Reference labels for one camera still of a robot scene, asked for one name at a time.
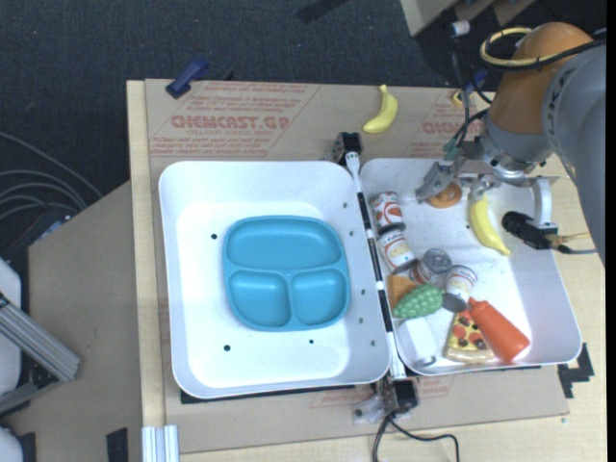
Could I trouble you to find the white plastic tray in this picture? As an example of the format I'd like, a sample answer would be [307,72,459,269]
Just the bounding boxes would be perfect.
[359,157,583,377]
[158,160,393,400]

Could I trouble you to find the green grapes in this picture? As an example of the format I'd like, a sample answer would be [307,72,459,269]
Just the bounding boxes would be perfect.
[391,282,446,320]

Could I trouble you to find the small orange and white can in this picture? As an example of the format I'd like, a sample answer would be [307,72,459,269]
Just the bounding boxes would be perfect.
[408,247,453,289]
[442,264,479,314]
[375,225,417,274]
[369,191,404,231]

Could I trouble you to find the black block with thin wires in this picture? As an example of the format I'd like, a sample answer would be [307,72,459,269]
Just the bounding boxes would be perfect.
[325,131,364,164]
[379,377,420,411]

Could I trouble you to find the orange bottle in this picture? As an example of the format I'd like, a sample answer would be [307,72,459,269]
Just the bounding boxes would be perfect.
[467,296,532,363]

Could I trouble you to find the yellow pizza slice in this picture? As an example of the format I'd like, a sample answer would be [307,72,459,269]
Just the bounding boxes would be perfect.
[442,309,498,366]

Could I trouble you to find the brown cardboard board red print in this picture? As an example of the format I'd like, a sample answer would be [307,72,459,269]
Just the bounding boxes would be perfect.
[143,78,572,454]

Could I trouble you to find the blue divided plate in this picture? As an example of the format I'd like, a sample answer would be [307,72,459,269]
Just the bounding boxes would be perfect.
[221,215,351,333]

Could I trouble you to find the yellow banana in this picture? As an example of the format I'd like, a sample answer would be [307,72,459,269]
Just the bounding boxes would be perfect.
[468,193,513,258]
[361,84,400,135]

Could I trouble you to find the white bottle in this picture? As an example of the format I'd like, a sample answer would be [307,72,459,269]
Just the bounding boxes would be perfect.
[402,316,437,368]

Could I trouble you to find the thin black and white rod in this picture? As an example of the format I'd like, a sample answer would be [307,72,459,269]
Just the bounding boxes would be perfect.
[345,150,408,381]

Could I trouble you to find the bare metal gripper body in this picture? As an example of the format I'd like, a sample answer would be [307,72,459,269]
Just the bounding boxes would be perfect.
[449,142,538,188]

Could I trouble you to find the black cylinder on white bracket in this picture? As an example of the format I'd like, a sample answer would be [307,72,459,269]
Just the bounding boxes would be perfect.
[501,174,560,251]

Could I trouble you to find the orange bread slice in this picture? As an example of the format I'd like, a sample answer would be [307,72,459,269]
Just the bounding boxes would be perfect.
[385,274,418,310]

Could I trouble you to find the orange doughnut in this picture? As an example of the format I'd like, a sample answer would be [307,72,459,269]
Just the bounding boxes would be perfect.
[427,182,463,210]

